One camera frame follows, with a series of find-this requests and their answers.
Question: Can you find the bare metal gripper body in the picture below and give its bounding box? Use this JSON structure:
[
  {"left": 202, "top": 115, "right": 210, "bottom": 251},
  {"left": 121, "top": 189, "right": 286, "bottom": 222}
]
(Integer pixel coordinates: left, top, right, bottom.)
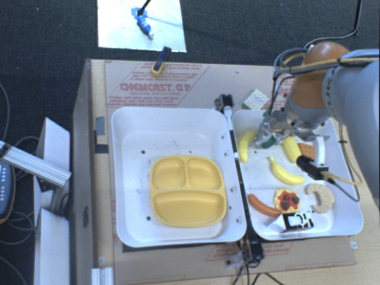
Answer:
[{"left": 262, "top": 109, "right": 316, "bottom": 140}]

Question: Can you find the green toy vegetable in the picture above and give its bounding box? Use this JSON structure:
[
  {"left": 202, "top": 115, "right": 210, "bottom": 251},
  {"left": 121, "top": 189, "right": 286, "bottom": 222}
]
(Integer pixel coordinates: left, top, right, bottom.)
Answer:
[{"left": 261, "top": 136, "right": 277, "bottom": 150}]

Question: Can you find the yellow corn cob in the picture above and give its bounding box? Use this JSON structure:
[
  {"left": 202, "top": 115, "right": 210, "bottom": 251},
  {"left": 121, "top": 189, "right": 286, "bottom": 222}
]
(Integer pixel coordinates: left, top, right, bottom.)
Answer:
[{"left": 282, "top": 135, "right": 303, "bottom": 164}]

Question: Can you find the yellow banana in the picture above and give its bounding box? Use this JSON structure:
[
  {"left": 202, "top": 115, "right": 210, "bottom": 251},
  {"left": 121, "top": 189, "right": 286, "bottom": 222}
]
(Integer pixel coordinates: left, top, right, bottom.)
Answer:
[
  {"left": 268, "top": 156, "right": 306, "bottom": 186},
  {"left": 237, "top": 130, "right": 258, "bottom": 164}
]

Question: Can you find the orange biscuit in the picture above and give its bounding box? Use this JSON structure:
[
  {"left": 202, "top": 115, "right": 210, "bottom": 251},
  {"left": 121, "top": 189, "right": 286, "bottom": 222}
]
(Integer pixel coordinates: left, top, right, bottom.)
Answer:
[{"left": 297, "top": 142, "right": 316, "bottom": 160}]

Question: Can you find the green and white patterned carton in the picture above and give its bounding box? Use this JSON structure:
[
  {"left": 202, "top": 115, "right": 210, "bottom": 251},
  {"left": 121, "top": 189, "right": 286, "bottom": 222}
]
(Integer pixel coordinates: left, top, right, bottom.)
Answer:
[{"left": 241, "top": 88, "right": 271, "bottom": 112}]

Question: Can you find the thin black and white rod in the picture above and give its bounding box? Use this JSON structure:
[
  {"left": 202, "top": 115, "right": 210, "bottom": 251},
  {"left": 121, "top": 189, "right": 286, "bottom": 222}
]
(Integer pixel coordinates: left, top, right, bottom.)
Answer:
[{"left": 223, "top": 106, "right": 257, "bottom": 243}]

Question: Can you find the white plastic tray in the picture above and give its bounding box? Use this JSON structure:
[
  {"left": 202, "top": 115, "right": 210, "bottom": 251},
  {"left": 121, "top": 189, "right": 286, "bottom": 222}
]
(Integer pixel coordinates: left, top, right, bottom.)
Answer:
[
  {"left": 110, "top": 106, "right": 248, "bottom": 248},
  {"left": 232, "top": 109, "right": 365, "bottom": 242}
]

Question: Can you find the pizza slice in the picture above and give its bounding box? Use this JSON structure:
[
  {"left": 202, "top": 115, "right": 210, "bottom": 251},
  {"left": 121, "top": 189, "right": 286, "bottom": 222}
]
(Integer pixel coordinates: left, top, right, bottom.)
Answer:
[{"left": 273, "top": 188, "right": 302, "bottom": 214}]

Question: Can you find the orange sausage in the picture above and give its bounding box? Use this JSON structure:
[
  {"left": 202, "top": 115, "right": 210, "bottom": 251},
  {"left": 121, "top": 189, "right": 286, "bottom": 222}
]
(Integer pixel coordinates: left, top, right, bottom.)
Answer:
[{"left": 247, "top": 193, "right": 282, "bottom": 218}]

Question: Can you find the beige croissant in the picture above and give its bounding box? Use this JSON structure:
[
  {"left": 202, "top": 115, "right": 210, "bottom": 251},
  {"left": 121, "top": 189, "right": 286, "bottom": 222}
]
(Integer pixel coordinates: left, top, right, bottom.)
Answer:
[{"left": 305, "top": 183, "right": 335, "bottom": 214}]

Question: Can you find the black and white carton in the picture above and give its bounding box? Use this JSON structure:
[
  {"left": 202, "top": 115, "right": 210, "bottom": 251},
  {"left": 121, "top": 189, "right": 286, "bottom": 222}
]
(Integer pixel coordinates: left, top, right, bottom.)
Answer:
[{"left": 267, "top": 210, "right": 315, "bottom": 235}]

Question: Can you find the brown cardboard board red print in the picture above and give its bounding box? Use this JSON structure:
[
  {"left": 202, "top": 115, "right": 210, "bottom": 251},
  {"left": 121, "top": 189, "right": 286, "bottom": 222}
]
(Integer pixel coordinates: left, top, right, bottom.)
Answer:
[{"left": 103, "top": 60, "right": 357, "bottom": 279}]

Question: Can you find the yellow divided plate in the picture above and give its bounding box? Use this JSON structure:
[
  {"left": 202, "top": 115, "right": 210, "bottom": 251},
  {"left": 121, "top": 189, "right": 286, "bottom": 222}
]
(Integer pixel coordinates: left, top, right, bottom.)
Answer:
[{"left": 148, "top": 154, "right": 229, "bottom": 229}]

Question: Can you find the black cylinder on white bracket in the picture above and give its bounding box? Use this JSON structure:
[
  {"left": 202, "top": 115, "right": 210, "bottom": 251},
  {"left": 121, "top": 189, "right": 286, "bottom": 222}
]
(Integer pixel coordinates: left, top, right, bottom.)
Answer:
[{"left": 294, "top": 136, "right": 330, "bottom": 181}]

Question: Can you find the black block with thin wires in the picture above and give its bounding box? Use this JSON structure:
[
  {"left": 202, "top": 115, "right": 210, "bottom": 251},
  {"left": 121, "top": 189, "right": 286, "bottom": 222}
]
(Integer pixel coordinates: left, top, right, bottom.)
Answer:
[
  {"left": 245, "top": 238, "right": 265, "bottom": 263},
  {"left": 214, "top": 93, "right": 236, "bottom": 113}
]

